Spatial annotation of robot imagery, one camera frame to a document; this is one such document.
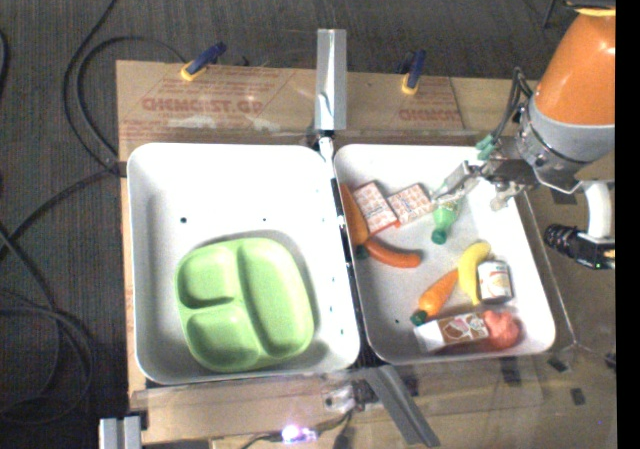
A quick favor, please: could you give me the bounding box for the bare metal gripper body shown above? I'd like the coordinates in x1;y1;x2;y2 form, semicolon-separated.
481;129;596;195

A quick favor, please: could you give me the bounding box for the green bottle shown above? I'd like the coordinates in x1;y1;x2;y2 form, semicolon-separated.
430;195;462;245

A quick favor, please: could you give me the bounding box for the pink and white carton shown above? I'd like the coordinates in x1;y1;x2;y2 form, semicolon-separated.
387;182;436;226
352;180;402;236

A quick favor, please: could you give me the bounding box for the white plastic tray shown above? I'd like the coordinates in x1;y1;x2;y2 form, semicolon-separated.
332;143;558;367
126;141;362;386

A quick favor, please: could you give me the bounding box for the yellow banana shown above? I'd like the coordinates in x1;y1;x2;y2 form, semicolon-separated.
456;240;493;307

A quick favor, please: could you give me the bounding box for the white and orange can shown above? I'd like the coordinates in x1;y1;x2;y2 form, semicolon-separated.
476;259;515;304

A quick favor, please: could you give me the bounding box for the orange sausage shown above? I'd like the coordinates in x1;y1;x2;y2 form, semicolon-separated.
363;238;423;270

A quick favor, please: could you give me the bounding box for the orange carrot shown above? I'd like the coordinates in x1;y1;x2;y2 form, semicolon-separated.
339;182;371;260
409;267;461;327

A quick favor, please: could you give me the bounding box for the pink rounded toy food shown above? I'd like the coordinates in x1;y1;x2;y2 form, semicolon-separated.
480;309;525;352

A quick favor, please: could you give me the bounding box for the white and brown carton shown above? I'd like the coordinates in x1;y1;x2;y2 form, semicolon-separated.
412;311;491;354

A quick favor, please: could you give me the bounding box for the brown cardboard board red print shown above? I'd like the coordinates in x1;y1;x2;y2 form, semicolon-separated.
115;59;617;444

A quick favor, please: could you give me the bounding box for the green divided plate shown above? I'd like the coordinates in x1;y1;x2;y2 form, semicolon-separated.
173;236;317;374

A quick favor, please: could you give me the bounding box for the black cylinder on white bracket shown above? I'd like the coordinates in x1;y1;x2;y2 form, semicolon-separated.
543;180;617;271

